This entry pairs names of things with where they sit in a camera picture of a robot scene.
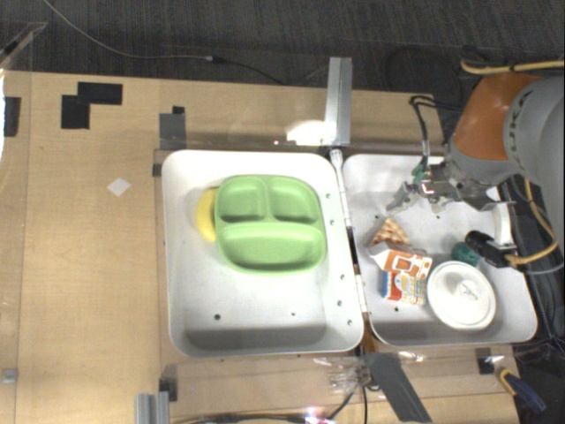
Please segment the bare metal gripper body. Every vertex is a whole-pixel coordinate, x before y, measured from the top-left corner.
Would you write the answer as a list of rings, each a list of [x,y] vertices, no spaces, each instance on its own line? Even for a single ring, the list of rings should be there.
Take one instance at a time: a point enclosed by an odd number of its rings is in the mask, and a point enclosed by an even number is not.
[[[477,211],[491,207],[488,190],[489,186],[469,178],[454,163],[429,165],[422,179],[422,196],[428,201],[434,196],[450,197],[451,202],[464,202]]]

